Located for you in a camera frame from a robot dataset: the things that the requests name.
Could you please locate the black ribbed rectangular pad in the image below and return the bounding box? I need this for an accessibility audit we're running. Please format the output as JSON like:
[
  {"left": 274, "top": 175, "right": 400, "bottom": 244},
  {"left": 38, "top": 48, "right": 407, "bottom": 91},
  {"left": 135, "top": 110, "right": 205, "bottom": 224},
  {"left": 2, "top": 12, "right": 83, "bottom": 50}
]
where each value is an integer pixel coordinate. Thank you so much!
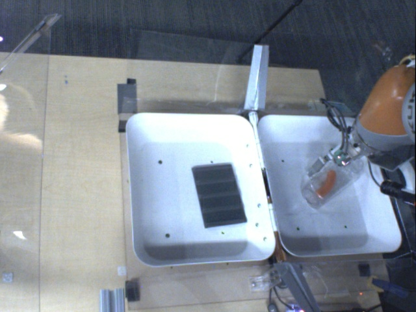
[{"left": 190, "top": 162, "right": 248, "bottom": 229}]

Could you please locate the orange sausage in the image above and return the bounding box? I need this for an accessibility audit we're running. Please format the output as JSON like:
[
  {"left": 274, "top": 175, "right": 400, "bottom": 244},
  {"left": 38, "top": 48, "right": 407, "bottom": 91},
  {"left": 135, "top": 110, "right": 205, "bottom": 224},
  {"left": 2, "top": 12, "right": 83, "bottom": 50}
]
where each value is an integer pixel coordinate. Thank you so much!
[{"left": 315, "top": 169, "right": 337, "bottom": 199}]

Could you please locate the white plastic tray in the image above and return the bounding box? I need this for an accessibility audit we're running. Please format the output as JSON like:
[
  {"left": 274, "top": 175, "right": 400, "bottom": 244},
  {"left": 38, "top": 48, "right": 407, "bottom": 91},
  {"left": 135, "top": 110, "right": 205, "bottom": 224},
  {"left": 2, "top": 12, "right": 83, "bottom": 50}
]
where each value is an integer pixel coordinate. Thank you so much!
[
  {"left": 256, "top": 114, "right": 403, "bottom": 258},
  {"left": 125, "top": 111, "right": 278, "bottom": 268}
]

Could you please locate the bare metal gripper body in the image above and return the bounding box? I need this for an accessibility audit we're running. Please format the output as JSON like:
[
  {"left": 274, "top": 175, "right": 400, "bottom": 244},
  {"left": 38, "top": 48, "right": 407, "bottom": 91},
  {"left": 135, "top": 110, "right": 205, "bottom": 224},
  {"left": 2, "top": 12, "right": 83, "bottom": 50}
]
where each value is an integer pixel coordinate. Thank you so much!
[{"left": 326, "top": 138, "right": 372, "bottom": 168}]

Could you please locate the black cylinder on white bracket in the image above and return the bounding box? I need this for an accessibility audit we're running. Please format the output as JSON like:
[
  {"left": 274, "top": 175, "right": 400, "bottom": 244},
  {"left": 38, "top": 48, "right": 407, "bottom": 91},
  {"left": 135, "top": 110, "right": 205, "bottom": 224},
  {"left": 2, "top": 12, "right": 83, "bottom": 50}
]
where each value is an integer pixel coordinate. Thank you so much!
[{"left": 379, "top": 160, "right": 416, "bottom": 205}]

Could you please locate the clear plastic bottle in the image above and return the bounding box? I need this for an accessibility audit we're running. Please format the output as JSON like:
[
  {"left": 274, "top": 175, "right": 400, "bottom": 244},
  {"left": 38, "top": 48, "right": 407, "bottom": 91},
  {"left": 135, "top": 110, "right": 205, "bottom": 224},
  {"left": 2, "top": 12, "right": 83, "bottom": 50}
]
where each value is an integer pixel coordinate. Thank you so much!
[{"left": 300, "top": 157, "right": 365, "bottom": 210}]

